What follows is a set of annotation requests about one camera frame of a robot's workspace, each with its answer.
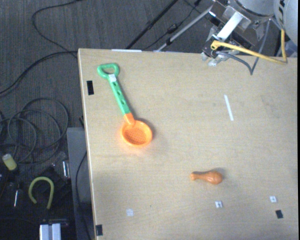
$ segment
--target wooden table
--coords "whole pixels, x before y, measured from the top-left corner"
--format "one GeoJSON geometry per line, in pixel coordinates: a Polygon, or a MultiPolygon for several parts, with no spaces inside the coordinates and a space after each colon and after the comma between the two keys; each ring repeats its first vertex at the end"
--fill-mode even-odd
{"type": "Polygon", "coordinates": [[[200,54],[79,49],[78,58],[98,240],[299,238],[296,58],[260,59],[252,76],[200,54]],[[153,131],[146,147],[120,137],[123,115],[97,73],[108,63],[153,131]],[[209,170],[223,181],[190,179],[209,170]]]}

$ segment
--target brown wooden toy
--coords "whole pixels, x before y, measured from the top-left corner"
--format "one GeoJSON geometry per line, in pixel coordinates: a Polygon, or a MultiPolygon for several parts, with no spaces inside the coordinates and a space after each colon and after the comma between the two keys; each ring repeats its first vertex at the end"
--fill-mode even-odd
{"type": "Polygon", "coordinates": [[[204,180],[210,182],[211,184],[219,184],[222,182],[222,174],[216,170],[211,170],[208,172],[193,172],[190,174],[191,180],[204,180]]]}

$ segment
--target gray floor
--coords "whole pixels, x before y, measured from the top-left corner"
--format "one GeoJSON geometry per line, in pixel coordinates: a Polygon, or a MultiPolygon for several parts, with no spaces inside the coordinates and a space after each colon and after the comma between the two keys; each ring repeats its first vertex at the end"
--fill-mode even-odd
{"type": "MultiPolygon", "coordinates": [[[[35,61],[64,51],[42,38],[32,26],[31,19],[39,9],[71,1],[0,0],[0,91],[11,85],[35,61]]],[[[124,49],[170,1],[82,0],[38,13],[36,24],[45,36],[70,51],[79,48],[124,49]]],[[[181,22],[192,9],[187,2],[193,4],[194,1],[179,0],[132,48],[144,49],[164,34],[169,26],[181,22]]],[[[203,0],[197,10],[203,12],[210,4],[211,1],[203,0]]],[[[198,11],[193,11],[184,24],[198,16],[198,11]]],[[[210,22],[202,19],[165,51],[201,53],[211,26],[210,22]]],[[[275,54],[278,32],[276,27],[271,26],[264,54],[275,54]]],[[[159,48],[164,40],[151,49],[159,48]]],[[[59,55],[34,66],[12,90],[0,95],[0,110],[6,118],[10,118],[29,101],[42,97],[56,99],[66,107],[68,127],[81,127],[79,117],[83,112],[79,69],[73,56],[59,55]]],[[[52,114],[61,126],[65,124],[64,114],[55,102],[39,103],[36,109],[52,114]]],[[[36,116],[36,123],[40,126],[37,127],[47,135],[53,135],[51,121],[46,122],[49,120],[42,114],[36,116]]],[[[67,152],[67,145],[62,145],[60,151],[67,152]]],[[[38,174],[39,170],[42,168],[34,168],[32,173],[38,174]]]]}

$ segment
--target black tape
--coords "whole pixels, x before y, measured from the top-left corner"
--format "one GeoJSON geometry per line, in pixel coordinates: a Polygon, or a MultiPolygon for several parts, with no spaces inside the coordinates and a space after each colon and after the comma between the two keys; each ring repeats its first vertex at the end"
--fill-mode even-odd
{"type": "Polygon", "coordinates": [[[282,219],[284,217],[281,210],[276,210],[275,213],[278,219],[282,219]]]}
{"type": "Polygon", "coordinates": [[[95,225],[95,231],[97,236],[103,236],[102,225],[95,225]]]}
{"type": "Polygon", "coordinates": [[[94,85],[93,85],[92,81],[86,81],[86,85],[88,87],[88,95],[95,94],[95,92],[94,92],[94,85]]]}

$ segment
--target yellow cable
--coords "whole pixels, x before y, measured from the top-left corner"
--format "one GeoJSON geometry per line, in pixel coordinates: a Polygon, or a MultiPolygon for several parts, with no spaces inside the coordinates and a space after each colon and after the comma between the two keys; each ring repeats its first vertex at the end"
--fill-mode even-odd
{"type": "Polygon", "coordinates": [[[32,189],[35,185],[36,182],[38,181],[46,181],[46,182],[49,182],[50,184],[50,196],[49,196],[49,201],[48,201],[48,204],[46,206],[46,208],[49,210],[51,208],[51,203],[52,203],[52,199],[54,197],[54,191],[55,191],[55,185],[53,183],[53,181],[51,179],[49,179],[48,177],[37,177],[35,178],[30,186],[29,186],[29,190],[28,190],[28,195],[29,195],[29,198],[31,199],[31,201],[36,204],[37,203],[37,200],[33,197],[32,195],[32,189]]]}
{"type": "Polygon", "coordinates": [[[226,43],[226,42],[220,42],[220,41],[217,41],[217,40],[213,41],[210,47],[211,47],[212,50],[216,50],[220,46],[227,47],[227,48],[230,48],[230,49],[233,49],[233,50],[237,50],[239,52],[246,53],[246,54],[249,54],[249,55],[252,55],[252,56],[256,56],[256,57],[259,57],[261,59],[264,59],[264,60],[267,60],[267,61],[270,61],[270,62],[274,62],[274,63],[278,63],[278,64],[282,64],[282,65],[285,65],[288,62],[287,55],[286,55],[286,50],[285,50],[285,31],[283,29],[281,29],[281,52],[282,52],[283,61],[272,58],[272,57],[269,57],[269,56],[266,56],[266,55],[263,55],[263,54],[260,54],[258,52],[255,52],[255,51],[243,48],[243,47],[232,45],[232,44],[229,44],[229,43],[226,43]]]}

